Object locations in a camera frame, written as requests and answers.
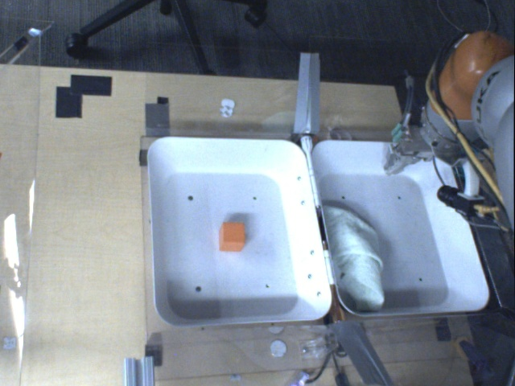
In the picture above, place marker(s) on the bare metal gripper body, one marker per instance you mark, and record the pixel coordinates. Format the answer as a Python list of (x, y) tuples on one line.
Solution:
[(418, 145)]

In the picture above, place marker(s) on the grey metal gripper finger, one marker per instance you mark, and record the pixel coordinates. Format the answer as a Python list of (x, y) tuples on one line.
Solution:
[(389, 159), (403, 164)]

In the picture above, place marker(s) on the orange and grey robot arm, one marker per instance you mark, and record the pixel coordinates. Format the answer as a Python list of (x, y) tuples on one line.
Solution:
[(493, 95)]

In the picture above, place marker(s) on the white plastic tray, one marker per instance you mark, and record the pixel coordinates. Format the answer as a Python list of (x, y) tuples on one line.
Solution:
[(410, 235), (225, 167)]

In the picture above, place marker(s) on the pale green rolled cloth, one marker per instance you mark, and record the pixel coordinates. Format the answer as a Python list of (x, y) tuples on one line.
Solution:
[(356, 255)]

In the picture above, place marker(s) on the orange cube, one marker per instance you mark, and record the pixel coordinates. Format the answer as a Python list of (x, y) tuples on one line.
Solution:
[(232, 236)]

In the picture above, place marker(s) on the black cylinder on white bracket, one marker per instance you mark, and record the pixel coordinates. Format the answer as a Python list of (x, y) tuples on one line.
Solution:
[(456, 197)]

